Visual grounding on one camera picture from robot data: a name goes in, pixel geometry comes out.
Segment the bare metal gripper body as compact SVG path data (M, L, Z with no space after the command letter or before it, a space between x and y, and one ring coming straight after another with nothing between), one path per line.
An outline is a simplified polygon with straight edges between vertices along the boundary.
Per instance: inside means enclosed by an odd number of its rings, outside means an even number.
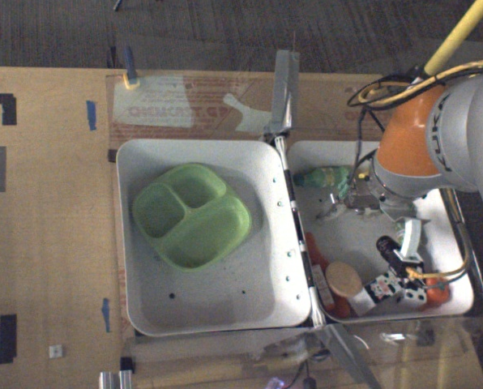
M349 183L344 204L358 211L380 211L392 221L417 215L417 208L411 199L390 192L376 179L368 176L354 178Z

